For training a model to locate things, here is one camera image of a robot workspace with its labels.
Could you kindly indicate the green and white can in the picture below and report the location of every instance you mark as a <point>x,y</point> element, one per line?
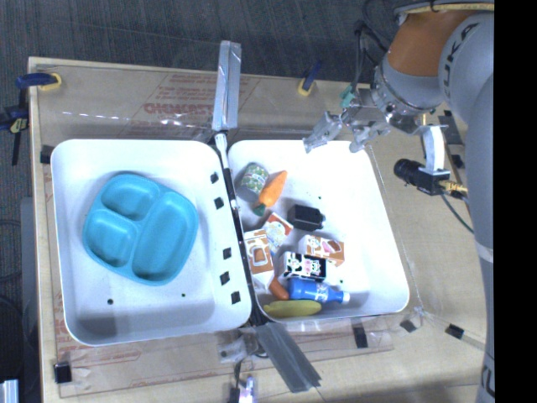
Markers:
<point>251,181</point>

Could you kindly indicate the brown cardboard board red print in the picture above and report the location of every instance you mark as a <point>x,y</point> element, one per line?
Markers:
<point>176,95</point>

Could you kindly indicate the black box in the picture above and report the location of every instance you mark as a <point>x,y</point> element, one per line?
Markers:
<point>304,217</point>

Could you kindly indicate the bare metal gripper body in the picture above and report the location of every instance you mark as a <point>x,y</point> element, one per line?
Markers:
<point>371,111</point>

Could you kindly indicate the brown carton with food print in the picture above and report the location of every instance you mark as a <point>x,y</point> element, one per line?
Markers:
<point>325,248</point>

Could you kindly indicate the cow print carton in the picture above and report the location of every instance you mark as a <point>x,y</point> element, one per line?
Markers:
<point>304,266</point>

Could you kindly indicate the white plastic tray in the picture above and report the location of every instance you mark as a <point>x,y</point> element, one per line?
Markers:
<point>138,313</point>
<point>361,208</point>

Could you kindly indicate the orange and white carton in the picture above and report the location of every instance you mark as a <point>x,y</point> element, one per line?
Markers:
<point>277,229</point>

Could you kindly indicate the black cylinder on white bracket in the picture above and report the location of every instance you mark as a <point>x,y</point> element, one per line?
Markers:
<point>419,176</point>

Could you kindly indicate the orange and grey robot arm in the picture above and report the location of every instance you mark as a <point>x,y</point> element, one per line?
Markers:
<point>465,65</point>

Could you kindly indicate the orange sausage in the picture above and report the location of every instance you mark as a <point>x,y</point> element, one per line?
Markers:
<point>278,291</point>

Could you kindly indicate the blue bottle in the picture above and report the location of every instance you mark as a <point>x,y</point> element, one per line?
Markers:
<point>310,291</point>

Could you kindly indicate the brown and white carton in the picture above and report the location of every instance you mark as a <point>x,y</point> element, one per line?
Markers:
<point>259,256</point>

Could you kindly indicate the blue divided plate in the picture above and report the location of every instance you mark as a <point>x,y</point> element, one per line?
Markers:
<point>142,229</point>

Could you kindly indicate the orange carrot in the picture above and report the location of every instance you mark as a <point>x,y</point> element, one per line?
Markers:
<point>272,189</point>

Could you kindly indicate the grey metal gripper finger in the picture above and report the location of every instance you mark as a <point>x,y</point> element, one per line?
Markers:
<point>322,134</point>
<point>366,137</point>

